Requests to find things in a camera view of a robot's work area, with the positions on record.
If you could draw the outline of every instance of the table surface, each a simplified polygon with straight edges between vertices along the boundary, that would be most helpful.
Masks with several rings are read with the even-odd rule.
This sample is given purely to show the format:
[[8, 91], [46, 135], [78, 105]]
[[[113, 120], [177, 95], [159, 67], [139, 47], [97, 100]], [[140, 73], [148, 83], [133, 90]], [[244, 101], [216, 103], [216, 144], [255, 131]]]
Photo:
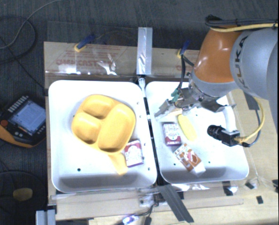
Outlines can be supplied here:
[[[60, 43], [45, 43], [45, 64], [51, 64], [52, 54], [61, 53]], [[167, 65], [175, 63], [176, 51], [173, 49], [160, 50], [161, 55], [171, 58], [165, 59]], [[198, 51], [188, 51], [188, 58], [195, 61]], [[46, 88], [56, 80], [63, 77], [46, 73]], [[241, 90], [234, 90], [228, 94], [231, 104], [236, 104], [234, 114], [237, 128], [241, 135], [249, 135], [257, 127], [255, 111], [249, 110], [245, 96]], [[198, 197], [192, 197], [192, 193], [184, 193], [184, 204], [188, 208], [195, 224], [217, 225], [217, 224], [278, 224], [279, 223], [279, 197], [272, 185], [272, 180], [278, 179], [278, 135], [271, 117], [269, 103], [260, 100], [265, 112], [265, 123], [261, 130], [261, 136], [256, 144], [246, 148], [250, 169], [255, 174], [257, 187], [249, 189], [247, 186], [239, 187], [234, 196], [225, 196], [223, 190], [203, 191]], [[49, 128], [48, 99], [47, 128]], [[48, 160], [48, 195], [55, 197], [56, 189], [51, 181], [51, 154], [50, 134], [47, 129], [47, 160]], [[131, 213], [146, 211], [140, 207], [139, 199], [135, 191], [110, 192], [108, 194], [84, 194], [68, 195], [65, 199], [52, 201], [56, 203], [56, 220], [88, 219], [90, 225], [114, 225], [119, 223], [125, 216]], [[259, 203], [257, 198], [261, 197], [263, 202]], [[181, 224], [168, 205], [155, 207], [151, 214], [152, 224], [168, 225]], [[134, 225], [144, 223], [144, 217], [133, 222]]]

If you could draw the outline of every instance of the yellow cable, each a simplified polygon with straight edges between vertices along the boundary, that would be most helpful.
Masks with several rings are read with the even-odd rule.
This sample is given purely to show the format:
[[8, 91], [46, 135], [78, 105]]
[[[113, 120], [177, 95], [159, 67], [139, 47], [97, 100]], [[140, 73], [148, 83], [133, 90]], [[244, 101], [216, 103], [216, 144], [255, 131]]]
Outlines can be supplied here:
[[211, 28], [217, 32], [234, 32], [234, 31], [241, 31], [241, 30], [248, 30], [248, 29], [256, 29], [256, 28], [270, 28], [270, 27], [278, 27], [277, 23], [262, 23], [262, 24], [253, 24], [253, 25], [246, 25], [234, 28]]
[[263, 127], [263, 124], [264, 124], [264, 119], [265, 119], [264, 109], [263, 109], [260, 101], [258, 100], [258, 98], [255, 97], [254, 99], [258, 103], [260, 111], [261, 111], [261, 114], [262, 114], [261, 122], [260, 122], [258, 128], [252, 134], [250, 134], [249, 136], [243, 136], [243, 137], [236, 137], [236, 138], [234, 138], [234, 140], [237, 141], [240, 144], [246, 142], [247, 140], [249, 140], [250, 138], [255, 136], [260, 131], [260, 129]]

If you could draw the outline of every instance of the black fabric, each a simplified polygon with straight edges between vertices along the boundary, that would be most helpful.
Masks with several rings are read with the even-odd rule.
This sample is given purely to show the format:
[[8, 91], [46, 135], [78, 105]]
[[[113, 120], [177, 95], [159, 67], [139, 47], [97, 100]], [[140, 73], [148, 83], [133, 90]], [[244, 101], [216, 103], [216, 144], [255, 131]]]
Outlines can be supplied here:
[[[9, 43], [14, 38], [22, 22], [6, 16], [27, 18], [51, 1], [0, 0], [0, 35], [5, 42]], [[44, 84], [43, 42], [79, 41], [88, 33], [73, 29], [76, 24], [126, 29], [152, 27], [154, 47], [179, 49], [184, 41], [190, 39], [189, 49], [198, 50], [208, 31], [204, 19], [210, 14], [222, 19], [278, 19], [278, 0], [66, 0], [48, 5], [29, 19], [36, 30], [36, 37], [30, 26], [24, 26], [17, 42], [10, 47], [15, 55], [30, 49], [28, 54], [18, 58], [21, 64], [16, 60], [0, 62], [0, 107], [26, 93], [44, 99], [40, 86]], [[0, 50], [0, 60], [11, 56], [8, 49]], [[46, 141], [35, 148], [25, 149], [0, 140], [0, 159], [9, 170], [33, 173], [46, 184]], [[32, 188], [34, 199], [30, 201], [32, 204], [26, 205], [17, 205], [13, 200], [0, 201], [0, 225], [35, 224], [35, 210], [42, 208], [46, 191], [35, 182], [36, 179], [32, 180], [27, 175], [13, 174], [12, 177], [0, 177], [0, 196], [11, 195], [14, 182], [16, 187]]]

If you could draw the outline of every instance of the small box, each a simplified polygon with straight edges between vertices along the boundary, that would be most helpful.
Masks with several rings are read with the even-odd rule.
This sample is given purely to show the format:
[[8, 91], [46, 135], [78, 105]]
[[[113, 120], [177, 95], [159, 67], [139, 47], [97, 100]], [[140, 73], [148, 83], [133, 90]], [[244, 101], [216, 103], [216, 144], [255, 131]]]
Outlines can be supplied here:
[[201, 176], [202, 173], [206, 171], [205, 166], [199, 156], [186, 143], [179, 147], [174, 152], [174, 155], [188, 171], [197, 177]]
[[182, 144], [177, 123], [163, 123], [162, 127], [167, 146], [180, 146]]
[[126, 145], [125, 158], [127, 167], [143, 164], [143, 154], [139, 140], [129, 142]]

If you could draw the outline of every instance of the white plastic tray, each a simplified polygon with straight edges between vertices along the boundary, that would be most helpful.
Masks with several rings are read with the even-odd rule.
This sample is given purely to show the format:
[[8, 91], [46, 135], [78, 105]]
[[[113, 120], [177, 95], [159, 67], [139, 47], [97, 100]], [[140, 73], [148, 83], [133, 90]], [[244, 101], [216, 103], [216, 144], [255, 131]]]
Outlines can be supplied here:
[[[109, 157], [79, 141], [71, 131], [73, 116], [82, 101], [102, 94], [130, 106], [136, 114], [131, 139], [139, 139], [144, 163], [119, 176]], [[157, 170], [146, 109], [140, 88], [131, 82], [56, 81], [49, 88], [52, 183], [64, 193], [119, 188], [147, 188]]]
[[[189, 141], [181, 132], [181, 140], [192, 148], [201, 158], [206, 171], [199, 177], [188, 172], [173, 152], [178, 146], [167, 147], [162, 130], [162, 123], [177, 122], [176, 116], [166, 116], [158, 121], [154, 117], [159, 107], [166, 99], [171, 99], [171, 93], [177, 88], [178, 82], [150, 82], [146, 86], [146, 96], [151, 114], [151, 123], [156, 145], [156, 153], [162, 177], [171, 184], [189, 184], [199, 182], [215, 182], [226, 180], [242, 180], [249, 173], [249, 165], [243, 147], [237, 145], [228, 147], [207, 134], [209, 125], [226, 127], [226, 119], [222, 112], [213, 113], [203, 108], [194, 108], [188, 114], [193, 124], [197, 139]], [[227, 105], [228, 100], [222, 97], [218, 100]]]

